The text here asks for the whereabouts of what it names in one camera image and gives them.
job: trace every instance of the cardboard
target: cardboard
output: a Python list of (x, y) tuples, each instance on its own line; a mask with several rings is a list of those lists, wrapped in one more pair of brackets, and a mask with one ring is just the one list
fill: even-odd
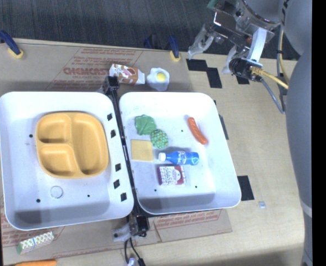
[[(0, 97), (9, 91), (97, 91), (108, 75), (112, 63), (150, 72), (152, 67), (166, 68), (170, 73), (168, 91), (189, 91), (190, 81), (184, 59), (175, 62), (169, 52), (128, 49), (98, 45), (55, 43), (16, 39), (24, 51), (21, 59), (0, 44)], [(122, 84), (119, 96), (127, 91), (155, 91), (146, 85)], [(111, 230), (125, 225), (126, 219), (77, 224), (24, 232), (13, 228), (4, 214), (2, 173), (0, 165), (0, 214), (4, 265), (23, 261), (57, 259), (74, 255), (104, 252), (124, 247), (114, 242)], [(147, 245), (210, 236), (232, 231), (224, 209), (174, 214), (149, 219), (150, 230), (136, 245)], [(53, 232), (50, 245), (19, 255), (20, 241)]]

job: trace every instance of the yellow square sponge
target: yellow square sponge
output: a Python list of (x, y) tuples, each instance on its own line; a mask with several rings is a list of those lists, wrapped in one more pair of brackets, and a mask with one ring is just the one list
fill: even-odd
[(153, 146), (151, 141), (131, 140), (131, 155), (134, 161), (153, 162)]

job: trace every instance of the yellow divided plate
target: yellow divided plate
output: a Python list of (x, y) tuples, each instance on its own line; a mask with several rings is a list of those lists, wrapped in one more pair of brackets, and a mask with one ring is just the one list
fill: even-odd
[(37, 155), (51, 176), (81, 178), (102, 173), (109, 163), (101, 122), (83, 112), (55, 112), (36, 126)]

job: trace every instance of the circle on bin bottom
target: circle on bin bottom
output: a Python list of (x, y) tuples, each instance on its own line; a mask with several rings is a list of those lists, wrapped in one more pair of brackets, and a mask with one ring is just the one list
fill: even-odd
[(63, 190), (62, 190), (61, 187), (53, 186), (51, 188), (51, 196), (52, 196), (52, 198), (58, 199), (58, 198), (61, 198), (62, 195), (63, 195)]

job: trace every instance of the sausage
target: sausage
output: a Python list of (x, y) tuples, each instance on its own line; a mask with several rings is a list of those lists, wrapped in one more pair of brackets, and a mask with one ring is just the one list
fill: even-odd
[(187, 119), (187, 123), (189, 125), (189, 128), (194, 135), (195, 139), (202, 143), (203, 145), (207, 144), (207, 139), (203, 136), (201, 131), (198, 129), (197, 124), (195, 122), (195, 119), (193, 117), (190, 117)]

